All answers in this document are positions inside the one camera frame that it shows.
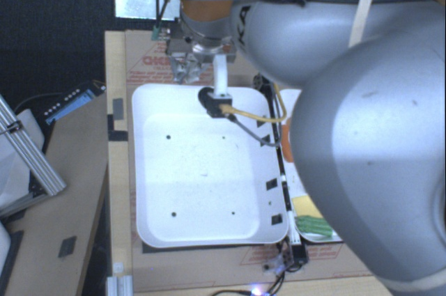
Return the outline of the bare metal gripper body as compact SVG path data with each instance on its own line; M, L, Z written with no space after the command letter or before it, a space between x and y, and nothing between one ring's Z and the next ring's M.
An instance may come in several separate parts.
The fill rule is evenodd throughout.
M212 39L192 33L172 32L167 40L167 56L178 63L212 63L222 55L229 63L236 60L236 48L231 39Z

